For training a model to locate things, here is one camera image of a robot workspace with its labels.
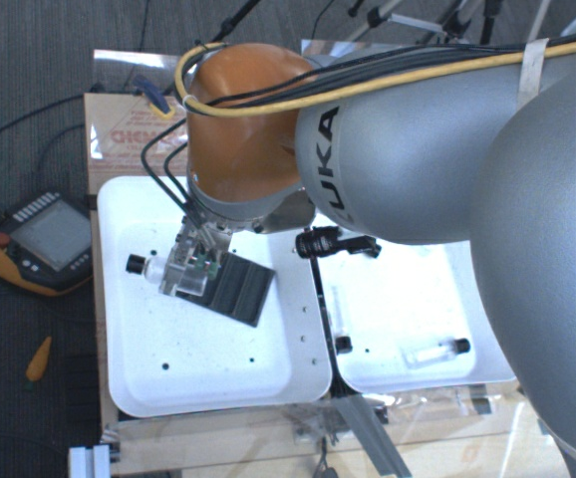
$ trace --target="dark floor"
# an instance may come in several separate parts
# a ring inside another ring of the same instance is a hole
[[[37,109],[80,96],[95,82],[95,49],[180,55],[208,41],[248,0],[0,0],[0,127]],[[300,50],[310,38],[344,40],[366,13],[390,0],[261,0],[226,38]],[[404,0],[396,12],[437,21],[455,0]],[[505,0],[492,44],[524,41],[538,0]],[[318,15],[326,10],[318,20]],[[553,0],[539,37],[555,37],[576,18],[576,0]],[[482,13],[463,37],[480,40]],[[385,23],[366,41],[413,44],[426,33]],[[0,132],[0,207],[55,188],[83,200],[87,171],[81,99],[59,103]],[[97,444],[93,411],[74,414],[70,370],[74,359],[96,354],[93,285],[57,299],[38,297],[0,280],[0,478],[56,477],[72,446]],[[53,339],[44,377],[24,388],[26,366],[41,341]]]

